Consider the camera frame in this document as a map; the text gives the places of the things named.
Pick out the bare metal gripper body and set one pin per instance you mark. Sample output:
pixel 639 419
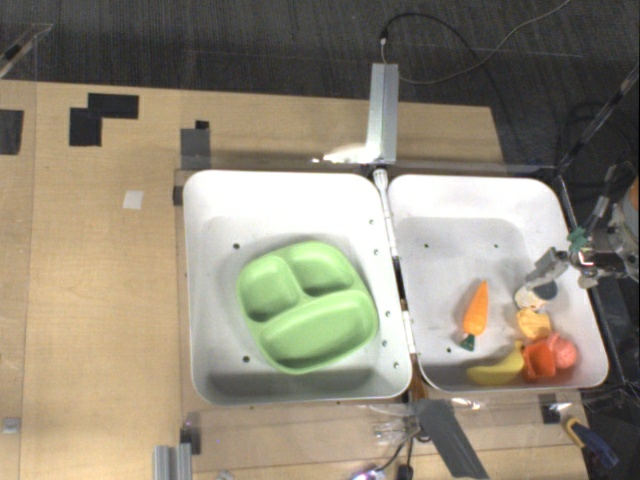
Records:
pixel 602 259

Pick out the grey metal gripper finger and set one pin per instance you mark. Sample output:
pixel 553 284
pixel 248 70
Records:
pixel 547 266

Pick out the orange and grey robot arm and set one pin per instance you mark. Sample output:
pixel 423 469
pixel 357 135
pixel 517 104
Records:
pixel 631 215

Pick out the cream and dark biscuit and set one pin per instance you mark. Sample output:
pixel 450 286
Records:
pixel 527 298

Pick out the yellow crinkled toy food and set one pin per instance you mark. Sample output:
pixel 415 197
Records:
pixel 534 323

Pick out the orange carrot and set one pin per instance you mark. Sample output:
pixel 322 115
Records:
pixel 476 313

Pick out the pink round toy food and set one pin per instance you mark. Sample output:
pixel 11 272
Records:
pixel 565 352

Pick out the orange cube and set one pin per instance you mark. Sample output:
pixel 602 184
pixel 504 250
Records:
pixel 539 363

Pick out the white plastic tray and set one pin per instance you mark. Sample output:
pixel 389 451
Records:
pixel 435 248
pixel 215 318

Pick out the yellow banana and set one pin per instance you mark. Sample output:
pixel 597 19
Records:
pixel 497 370

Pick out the green divided plate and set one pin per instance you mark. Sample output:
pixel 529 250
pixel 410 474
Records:
pixel 315 333

